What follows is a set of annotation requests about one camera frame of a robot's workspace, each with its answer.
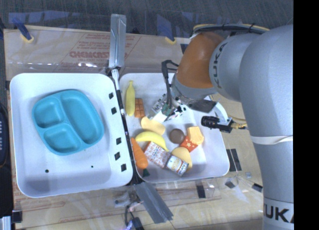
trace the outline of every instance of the can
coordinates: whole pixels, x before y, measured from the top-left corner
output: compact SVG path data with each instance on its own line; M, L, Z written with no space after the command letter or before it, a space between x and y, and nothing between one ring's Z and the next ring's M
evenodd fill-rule
M188 168L188 163L184 162L180 158L171 155L165 165L165 167L179 176L182 176Z

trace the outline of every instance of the blue divided plate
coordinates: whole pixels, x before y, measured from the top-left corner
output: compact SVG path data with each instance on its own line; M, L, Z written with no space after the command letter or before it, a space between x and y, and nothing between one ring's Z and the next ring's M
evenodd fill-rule
M47 148L57 155L79 152L104 135L96 109L78 90L64 90L39 100L32 108L32 119Z

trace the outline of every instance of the white object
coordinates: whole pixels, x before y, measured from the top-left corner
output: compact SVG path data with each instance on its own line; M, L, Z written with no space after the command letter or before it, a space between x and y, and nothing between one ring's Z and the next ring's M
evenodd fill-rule
M142 98L145 113L147 114L152 106L157 102L163 94L166 93L162 73L130 73L125 74L120 78L120 88L123 101L125 102L125 91L129 85L129 81L134 81L134 89L136 98ZM205 137L203 144L194 149L190 155L193 162L193 167L182 177L167 169L161 169L157 165L149 162L147 167L149 176L145 177L146 182L160 183L183 180L196 180L202 178L214 178L225 175L229 170L229 160L224 145L221 132L217 129L209 129L201 125L201 118L204 115L214 115L214 113L204 114L201 112L190 110L185 107L185 112L174 119L165 121L165 133L163 138L166 141L167 148L172 151L178 146L169 140L169 133L174 128L179 128L187 134L187 128L190 126L199 126L202 134ZM131 137L136 137L143 131L140 119L134 116L127 116L127 124ZM139 142L139 145L144 148L147 142Z
M66 89L80 90L90 99L105 132L92 147L60 156L42 142L31 110L38 100ZM10 96L16 179L25 195L38 198L85 192L123 186L131 180L128 144L110 78L102 74L23 73L11 80Z

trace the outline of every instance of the brown round object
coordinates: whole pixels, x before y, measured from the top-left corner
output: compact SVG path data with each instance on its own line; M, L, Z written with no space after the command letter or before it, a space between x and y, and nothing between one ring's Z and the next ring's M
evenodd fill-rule
M185 139L185 134L182 130L175 128L169 133L169 139L173 143L181 144Z

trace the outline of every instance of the toy carrot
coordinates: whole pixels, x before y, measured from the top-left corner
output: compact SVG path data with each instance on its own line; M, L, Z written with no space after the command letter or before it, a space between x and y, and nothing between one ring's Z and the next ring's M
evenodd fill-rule
M149 162L146 156L144 155L144 152L142 151L141 147L138 145L138 143L133 137L131 137L131 143L136 166L140 169L146 169L149 165Z

